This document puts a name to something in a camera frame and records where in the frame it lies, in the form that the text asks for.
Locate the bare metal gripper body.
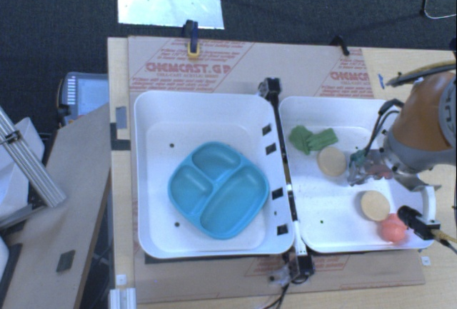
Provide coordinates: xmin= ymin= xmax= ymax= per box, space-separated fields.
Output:
xmin=359 ymin=148 xmax=403 ymax=182

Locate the beige round biscuit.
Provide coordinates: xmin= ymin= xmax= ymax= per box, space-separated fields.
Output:
xmin=316 ymin=146 xmax=348 ymax=178
xmin=359 ymin=190 xmax=391 ymax=222

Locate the white plastic tray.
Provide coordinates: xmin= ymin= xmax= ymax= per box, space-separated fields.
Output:
xmin=134 ymin=89 xmax=296 ymax=260
xmin=278 ymin=96 xmax=435 ymax=254

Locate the pink round fruit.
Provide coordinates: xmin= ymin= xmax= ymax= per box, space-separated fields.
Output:
xmin=378 ymin=213 xmax=408 ymax=243

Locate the green broccoli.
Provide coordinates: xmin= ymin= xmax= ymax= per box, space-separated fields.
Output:
xmin=288 ymin=125 xmax=339 ymax=157

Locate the thin black and white rod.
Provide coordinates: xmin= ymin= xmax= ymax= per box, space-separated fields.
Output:
xmin=268 ymin=92 xmax=308 ymax=260

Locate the blue divided plate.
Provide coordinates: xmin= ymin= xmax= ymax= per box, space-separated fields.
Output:
xmin=167 ymin=141 xmax=271 ymax=240

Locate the black cylinder on white bracket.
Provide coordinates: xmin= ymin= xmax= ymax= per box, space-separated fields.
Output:
xmin=395 ymin=175 xmax=442 ymax=241

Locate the black block with thin wires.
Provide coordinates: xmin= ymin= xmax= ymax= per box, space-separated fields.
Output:
xmin=258 ymin=76 xmax=283 ymax=98
xmin=285 ymin=254 xmax=316 ymax=284

